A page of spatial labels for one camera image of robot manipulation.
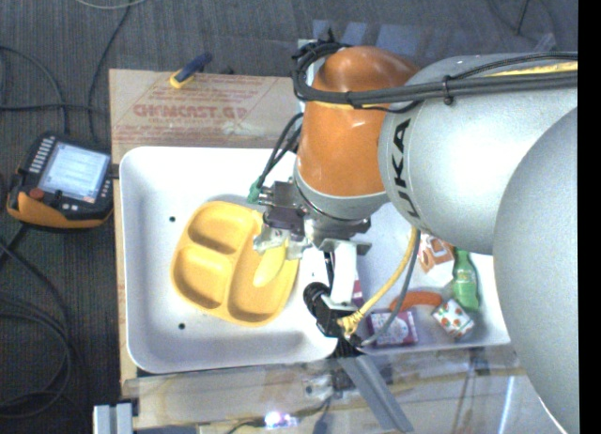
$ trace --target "orange pendant grip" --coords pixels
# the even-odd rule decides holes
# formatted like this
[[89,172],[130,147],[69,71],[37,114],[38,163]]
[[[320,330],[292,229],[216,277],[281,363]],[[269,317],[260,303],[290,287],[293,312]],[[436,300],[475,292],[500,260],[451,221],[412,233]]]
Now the orange pendant grip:
[[[417,71],[418,67],[400,55],[372,46],[350,47],[326,59],[313,88],[347,92],[401,86]],[[378,138],[385,115],[379,110],[308,102],[297,154],[304,182],[334,196],[383,192]]]

